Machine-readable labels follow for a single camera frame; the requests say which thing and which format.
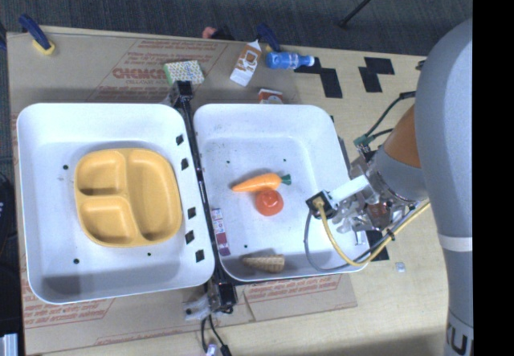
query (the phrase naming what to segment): toy carrot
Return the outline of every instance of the toy carrot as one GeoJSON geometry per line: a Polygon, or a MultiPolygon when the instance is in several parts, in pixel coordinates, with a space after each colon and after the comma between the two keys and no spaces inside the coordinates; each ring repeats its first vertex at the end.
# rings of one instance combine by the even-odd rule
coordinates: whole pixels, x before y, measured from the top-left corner
{"type": "Polygon", "coordinates": [[[238,185],[232,187],[234,192],[260,192],[261,190],[273,189],[275,190],[280,186],[280,183],[285,185],[291,184],[291,175],[286,174],[280,177],[275,173],[265,173],[260,176],[248,179],[238,185]]]}

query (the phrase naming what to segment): cardboard surface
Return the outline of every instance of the cardboard surface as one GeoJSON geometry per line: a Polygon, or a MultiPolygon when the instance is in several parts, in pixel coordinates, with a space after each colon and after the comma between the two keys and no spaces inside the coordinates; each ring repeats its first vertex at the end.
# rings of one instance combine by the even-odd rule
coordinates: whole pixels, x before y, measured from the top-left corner
{"type": "MultiPolygon", "coordinates": [[[[285,103],[298,101],[292,72],[276,73],[262,63],[246,88],[228,79],[244,43],[53,27],[43,29],[56,45],[52,56],[37,52],[31,46],[28,34],[8,36],[17,183],[15,122],[26,106],[39,102],[159,103],[169,94],[162,66],[174,60],[197,60],[201,64],[206,78],[195,95],[196,108],[205,103],[258,103],[261,88],[281,91],[285,103]]],[[[19,188],[16,196],[17,204],[21,206],[19,188]]],[[[199,330],[200,321],[185,321],[182,303],[198,299],[202,287],[71,305],[50,305],[41,301],[31,291],[27,279],[21,209],[18,209],[18,233],[27,354],[199,330]]],[[[235,311],[219,317],[220,325],[240,325],[357,306],[346,275],[249,284],[239,286],[238,295],[235,311]]]]}

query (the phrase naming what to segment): blue plastic bottle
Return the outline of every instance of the blue plastic bottle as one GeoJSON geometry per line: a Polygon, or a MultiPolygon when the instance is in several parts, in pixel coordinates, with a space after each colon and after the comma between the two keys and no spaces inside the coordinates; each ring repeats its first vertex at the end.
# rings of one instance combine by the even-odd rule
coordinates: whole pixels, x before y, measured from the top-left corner
{"type": "Polygon", "coordinates": [[[302,56],[289,51],[271,51],[266,55],[266,65],[270,69],[297,69],[299,66],[312,66],[314,56],[302,56]]]}

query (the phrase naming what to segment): bin hole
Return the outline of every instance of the bin hole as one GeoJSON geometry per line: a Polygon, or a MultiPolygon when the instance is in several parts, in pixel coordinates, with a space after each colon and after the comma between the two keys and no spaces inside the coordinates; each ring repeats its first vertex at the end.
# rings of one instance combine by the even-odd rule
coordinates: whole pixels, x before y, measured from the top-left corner
{"type": "Polygon", "coordinates": [[[201,262],[202,260],[204,260],[206,257],[205,255],[203,254],[203,250],[199,250],[195,253],[196,255],[196,263],[198,262],[201,262]]]}
{"type": "Polygon", "coordinates": [[[193,240],[194,240],[194,232],[193,231],[188,231],[186,233],[186,244],[191,243],[193,240]]]}
{"type": "Polygon", "coordinates": [[[190,208],[187,210],[187,219],[191,219],[191,218],[193,218],[194,216],[196,216],[196,207],[190,207],[190,208]]]}

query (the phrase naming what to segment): yellow plate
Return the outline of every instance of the yellow plate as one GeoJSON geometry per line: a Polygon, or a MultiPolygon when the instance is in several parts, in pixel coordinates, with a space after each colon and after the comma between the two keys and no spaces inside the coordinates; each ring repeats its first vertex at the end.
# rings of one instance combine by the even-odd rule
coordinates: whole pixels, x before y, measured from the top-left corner
{"type": "Polygon", "coordinates": [[[182,223],[173,168],[152,150],[88,153],[75,168],[75,200],[84,233],[104,246],[160,243],[182,223]]]}

